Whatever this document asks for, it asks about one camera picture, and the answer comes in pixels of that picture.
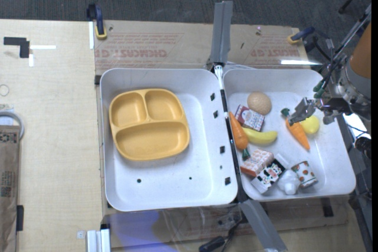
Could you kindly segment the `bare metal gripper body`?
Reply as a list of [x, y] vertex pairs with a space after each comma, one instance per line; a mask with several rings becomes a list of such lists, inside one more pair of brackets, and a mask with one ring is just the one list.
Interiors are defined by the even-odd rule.
[[325, 81], [321, 81], [315, 89], [316, 104], [326, 115], [371, 115], [370, 80], [351, 81], [348, 77], [342, 77], [335, 83], [329, 80], [327, 86]]

